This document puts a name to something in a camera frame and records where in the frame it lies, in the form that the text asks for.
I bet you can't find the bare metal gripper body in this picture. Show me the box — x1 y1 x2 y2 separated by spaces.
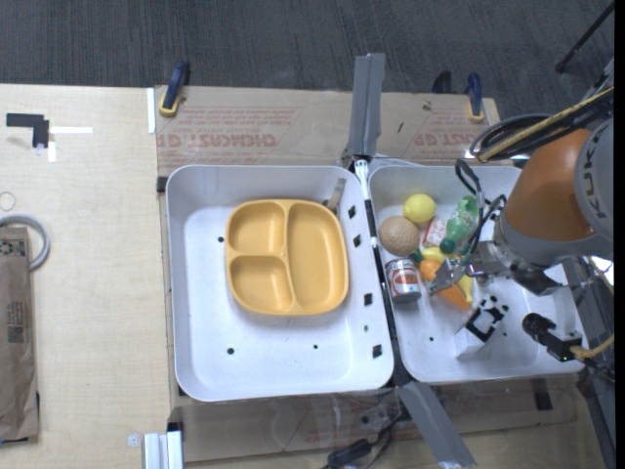
469 239 521 283

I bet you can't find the orange carrot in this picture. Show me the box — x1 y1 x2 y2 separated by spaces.
408 250 472 312

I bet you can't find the red and white can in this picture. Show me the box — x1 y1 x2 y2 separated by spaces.
385 257 423 305

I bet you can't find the orange and white packet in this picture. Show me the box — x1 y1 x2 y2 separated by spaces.
420 216 448 249

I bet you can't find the green plastic bottle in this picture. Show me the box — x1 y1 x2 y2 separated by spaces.
438 194 480 255

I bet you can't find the white carton black print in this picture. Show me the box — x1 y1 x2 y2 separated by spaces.
454 294 510 362

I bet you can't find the yellow lemon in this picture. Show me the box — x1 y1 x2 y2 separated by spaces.
401 192 438 225

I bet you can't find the white plastic tray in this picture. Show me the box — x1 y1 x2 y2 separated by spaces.
165 164 396 404
366 164 588 386

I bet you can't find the yellow divided plate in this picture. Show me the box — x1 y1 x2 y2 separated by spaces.
224 198 351 318

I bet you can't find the brown cardboard board red print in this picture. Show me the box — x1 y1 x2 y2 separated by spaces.
153 84 579 463

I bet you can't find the brown paper bag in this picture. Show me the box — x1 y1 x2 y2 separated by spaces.
0 227 41 443

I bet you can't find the black cylinder on white bracket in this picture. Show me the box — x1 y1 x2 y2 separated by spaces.
521 312 585 362

